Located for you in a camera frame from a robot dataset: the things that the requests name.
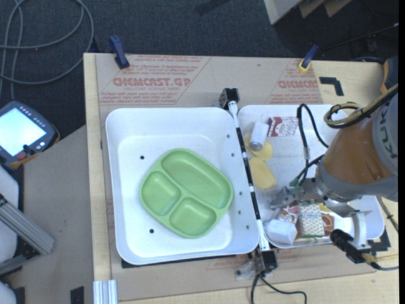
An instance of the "white cylinder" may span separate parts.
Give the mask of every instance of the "white cylinder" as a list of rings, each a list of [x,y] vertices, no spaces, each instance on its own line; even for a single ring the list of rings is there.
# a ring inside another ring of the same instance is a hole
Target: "white cylinder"
[[[255,122],[251,134],[251,140],[249,141],[249,148],[252,151],[260,151],[265,145],[268,130],[270,126],[266,123]]]

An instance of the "yellow object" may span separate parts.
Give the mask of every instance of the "yellow object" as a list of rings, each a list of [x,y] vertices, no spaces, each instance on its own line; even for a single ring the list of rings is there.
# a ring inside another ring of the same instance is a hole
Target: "yellow object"
[[[252,172],[253,183],[256,187],[269,189],[276,186],[276,177],[262,159],[251,158],[249,160],[249,165]]]
[[[254,155],[256,155],[258,158],[262,159],[263,161],[268,161],[273,156],[273,146],[270,144],[270,142],[265,141],[260,151],[253,151],[249,147],[250,140],[251,140],[250,135],[245,136],[244,139],[245,145],[248,148],[248,150]]]

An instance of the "green divided tray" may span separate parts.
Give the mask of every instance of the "green divided tray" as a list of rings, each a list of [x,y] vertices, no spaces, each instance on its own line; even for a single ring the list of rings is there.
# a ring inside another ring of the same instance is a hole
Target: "green divided tray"
[[[207,234],[231,204],[225,175],[188,149],[162,155],[140,184],[140,201],[162,224],[185,238]]]

